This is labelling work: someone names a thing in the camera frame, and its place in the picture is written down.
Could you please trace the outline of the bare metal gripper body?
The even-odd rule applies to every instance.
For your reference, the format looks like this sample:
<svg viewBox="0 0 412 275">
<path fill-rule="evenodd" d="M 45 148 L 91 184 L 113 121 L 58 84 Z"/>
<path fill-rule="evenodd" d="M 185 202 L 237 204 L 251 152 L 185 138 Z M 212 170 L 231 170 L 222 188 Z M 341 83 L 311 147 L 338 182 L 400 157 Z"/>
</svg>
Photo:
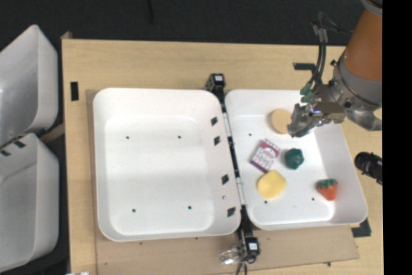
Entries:
<svg viewBox="0 0 412 275">
<path fill-rule="evenodd" d="M 318 84 L 310 100 L 310 113 L 321 124 L 340 124 L 348 117 L 351 105 L 351 95 L 343 84 Z"/>
</svg>

